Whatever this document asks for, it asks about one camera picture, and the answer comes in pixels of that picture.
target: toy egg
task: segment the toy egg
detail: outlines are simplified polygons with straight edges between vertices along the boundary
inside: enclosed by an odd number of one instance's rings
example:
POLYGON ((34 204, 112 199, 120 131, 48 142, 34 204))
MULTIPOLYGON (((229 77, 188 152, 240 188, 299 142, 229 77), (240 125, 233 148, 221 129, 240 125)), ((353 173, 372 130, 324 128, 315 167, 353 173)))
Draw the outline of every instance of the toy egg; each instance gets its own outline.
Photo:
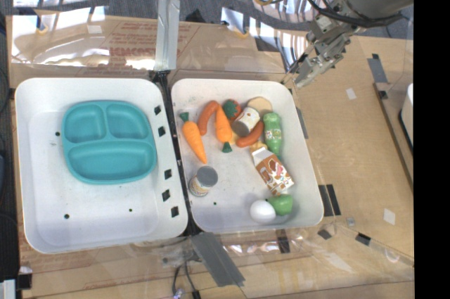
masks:
POLYGON ((260 224, 270 223, 276 217, 274 207, 265 200, 257 200, 250 206, 250 216, 260 224))

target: teal divided plate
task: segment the teal divided plate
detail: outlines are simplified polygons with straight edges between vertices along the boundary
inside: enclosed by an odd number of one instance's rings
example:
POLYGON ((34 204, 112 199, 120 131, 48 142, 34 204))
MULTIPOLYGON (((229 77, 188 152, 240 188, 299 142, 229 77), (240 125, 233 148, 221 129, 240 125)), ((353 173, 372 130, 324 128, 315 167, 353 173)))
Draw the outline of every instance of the teal divided plate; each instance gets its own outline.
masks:
POLYGON ((144 178, 157 160, 146 115, 124 101, 86 101, 67 110, 61 130, 69 171, 90 184, 144 178))

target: gray lid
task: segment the gray lid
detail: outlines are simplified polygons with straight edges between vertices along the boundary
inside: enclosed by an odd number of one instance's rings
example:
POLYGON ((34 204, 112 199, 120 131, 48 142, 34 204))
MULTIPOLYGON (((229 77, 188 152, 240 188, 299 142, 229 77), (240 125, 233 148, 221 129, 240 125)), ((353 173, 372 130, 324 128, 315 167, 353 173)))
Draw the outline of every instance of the gray lid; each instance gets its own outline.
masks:
POLYGON ((197 171, 198 181, 205 186, 214 186, 219 181, 216 170, 213 167, 204 166, 197 171))

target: toy green bottle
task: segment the toy green bottle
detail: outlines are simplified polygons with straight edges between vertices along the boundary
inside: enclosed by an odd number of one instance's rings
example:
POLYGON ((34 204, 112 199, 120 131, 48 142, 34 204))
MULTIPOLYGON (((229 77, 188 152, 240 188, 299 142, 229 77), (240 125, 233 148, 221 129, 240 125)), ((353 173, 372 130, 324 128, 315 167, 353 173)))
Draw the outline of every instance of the toy green bottle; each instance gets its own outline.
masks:
POLYGON ((262 121, 264 122, 264 141, 267 148, 274 154, 280 153, 281 142, 281 126, 280 116, 277 113, 264 114, 262 121))

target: tan bread slice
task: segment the tan bread slice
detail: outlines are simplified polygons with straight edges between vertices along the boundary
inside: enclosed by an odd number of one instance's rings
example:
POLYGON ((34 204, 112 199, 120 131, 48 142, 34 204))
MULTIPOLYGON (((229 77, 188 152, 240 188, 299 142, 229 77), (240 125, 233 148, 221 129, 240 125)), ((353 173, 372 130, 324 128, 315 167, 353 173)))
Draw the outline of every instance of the tan bread slice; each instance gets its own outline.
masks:
POLYGON ((274 111, 271 102, 262 96, 257 96, 256 98, 250 99, 247 106, 257 110, 261 118, 264 114, 274 111))

